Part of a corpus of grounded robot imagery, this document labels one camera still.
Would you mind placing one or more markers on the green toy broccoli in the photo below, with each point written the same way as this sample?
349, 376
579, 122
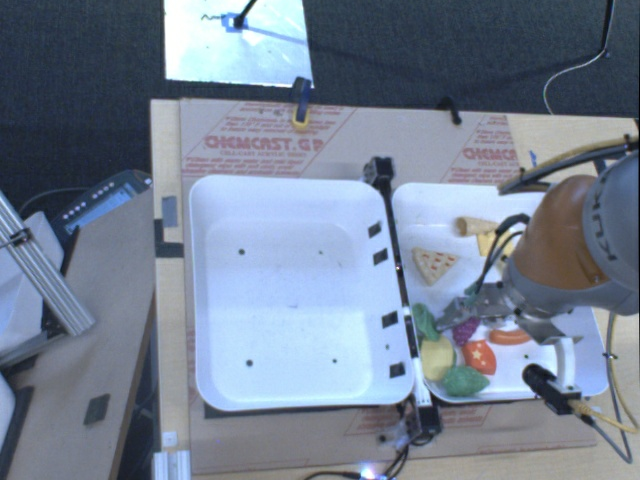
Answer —
464, 382

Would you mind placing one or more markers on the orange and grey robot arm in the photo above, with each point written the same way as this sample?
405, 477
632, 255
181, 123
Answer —
565, 238

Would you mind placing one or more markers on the green toy lettuce leaf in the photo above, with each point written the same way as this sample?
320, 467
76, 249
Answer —
425, 320

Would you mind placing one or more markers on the black cylinder on white bracket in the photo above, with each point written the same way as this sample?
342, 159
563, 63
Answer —
547, 385

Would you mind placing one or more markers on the yellow toy lemon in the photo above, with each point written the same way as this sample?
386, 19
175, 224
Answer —
436, 359

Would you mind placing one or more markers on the red toy with yellow star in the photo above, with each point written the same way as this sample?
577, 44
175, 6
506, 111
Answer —
480, 357

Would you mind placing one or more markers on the yellow toy cheese wedge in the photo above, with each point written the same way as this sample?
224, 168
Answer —
487, 245

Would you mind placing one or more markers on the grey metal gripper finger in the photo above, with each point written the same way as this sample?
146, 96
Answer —
457, 304
450, 322

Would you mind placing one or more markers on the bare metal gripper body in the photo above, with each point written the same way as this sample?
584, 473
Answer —
492, 302

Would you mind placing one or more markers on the white plastic tray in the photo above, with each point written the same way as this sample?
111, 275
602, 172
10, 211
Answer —
430, 213
285, 293

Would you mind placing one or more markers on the toy pizza slice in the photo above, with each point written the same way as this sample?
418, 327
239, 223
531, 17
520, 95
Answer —
432, 264

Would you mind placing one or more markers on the tan toy cone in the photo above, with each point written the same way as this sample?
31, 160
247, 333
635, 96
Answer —
472, 225

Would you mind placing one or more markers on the brown cardboard board red print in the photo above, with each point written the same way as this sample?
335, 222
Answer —
400, 138

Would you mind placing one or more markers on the orange toy sausage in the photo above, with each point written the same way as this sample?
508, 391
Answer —
510, 337

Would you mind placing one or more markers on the purple toy grapes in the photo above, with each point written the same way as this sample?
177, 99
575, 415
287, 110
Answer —
466, 331

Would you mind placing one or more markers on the thin black and white rod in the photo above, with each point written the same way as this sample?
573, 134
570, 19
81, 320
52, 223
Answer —
397, 258

